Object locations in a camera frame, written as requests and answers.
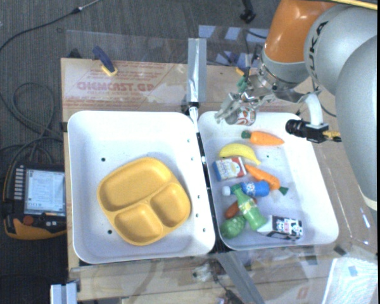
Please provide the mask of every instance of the blue bottle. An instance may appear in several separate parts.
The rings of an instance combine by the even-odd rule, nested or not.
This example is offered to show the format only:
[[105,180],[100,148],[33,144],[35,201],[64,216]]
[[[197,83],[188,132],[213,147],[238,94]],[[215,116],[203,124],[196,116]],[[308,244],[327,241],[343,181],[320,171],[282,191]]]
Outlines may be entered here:
[[[259,182],[253,182],[253,181],[240,182],[239,185],[241,186],[242,192],[251,197],[267,196],[270,192],[270,186],[264,180],[261,180]],[[229,196],[230,194],[231,194],[231,188],[229,186],[224,186],[222,188],[222,195]]]

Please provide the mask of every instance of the yellow banana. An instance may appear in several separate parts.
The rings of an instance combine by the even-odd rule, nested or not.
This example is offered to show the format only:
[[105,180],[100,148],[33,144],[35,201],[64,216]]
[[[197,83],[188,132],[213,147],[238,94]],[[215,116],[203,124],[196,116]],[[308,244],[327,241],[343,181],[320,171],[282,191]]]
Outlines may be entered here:
[[260,161],[256,157],[254,150],[245,144],[241,143],[229,143],[225,145],[218,154],[221,158],[227,158],[230,156],[243,156],[249,160],[254,161],[257,165],[260,164]]

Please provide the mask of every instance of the chair leg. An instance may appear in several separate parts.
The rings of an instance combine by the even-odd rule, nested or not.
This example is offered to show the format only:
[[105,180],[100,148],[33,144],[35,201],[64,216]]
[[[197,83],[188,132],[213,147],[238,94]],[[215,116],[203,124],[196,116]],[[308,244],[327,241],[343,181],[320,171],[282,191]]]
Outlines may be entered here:
[[239,16],[246,23],[250,23],[255,19],[256,13],[253,11],[253,6],[251,0],[242,0],[245,7],[244,12]]

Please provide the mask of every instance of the gray carpet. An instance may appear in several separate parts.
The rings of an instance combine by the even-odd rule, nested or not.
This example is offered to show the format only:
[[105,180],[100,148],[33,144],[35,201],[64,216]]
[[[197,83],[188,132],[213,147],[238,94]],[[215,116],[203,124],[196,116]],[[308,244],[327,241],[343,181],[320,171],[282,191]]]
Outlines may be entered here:
[[[0,0],[0,46],[23,30],[55,20],[92,1],[95,0]],[[103,0],[11,41],[0,53],[0,93],[9,104],[18,86],[26,82],[42,85],[17,92],[16,103],[23,114],[44,123],[52,107],[47,87],[54,96],[51,128],[60,132],[60,58],[70,52],[68,30],[186,40],[198,36],[200,25],[268,29],[278,3],[279,0],[252,0],[256,18],[246,24],[239,18],[244,10],[241,0]],[[25,144],[37,137],[36,132],[11,115],[0,98],[0,148]],[[63,162],[62,143],[46,141],[40,146],[48,150],[54,162]],[[0,153],[0,178],[15,151],[10,148]],[[35,157],[45,159],[43,153]],[[48,283],[67,279],[66,237],[42,241],[7,237],[1,220],[2,189],[0,179],[0,303],[49,303]]]

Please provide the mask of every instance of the button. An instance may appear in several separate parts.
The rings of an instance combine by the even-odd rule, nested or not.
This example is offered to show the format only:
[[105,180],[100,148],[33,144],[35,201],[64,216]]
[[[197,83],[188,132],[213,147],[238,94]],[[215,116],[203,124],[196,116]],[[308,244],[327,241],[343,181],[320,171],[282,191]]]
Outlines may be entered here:
[[30,225],[32,225],[32,223],[34,223],[34,218],[32,216],[30,216],[30,215],[24,216],[24,218],[23,218],[23,224],[24,225],[30,226]]

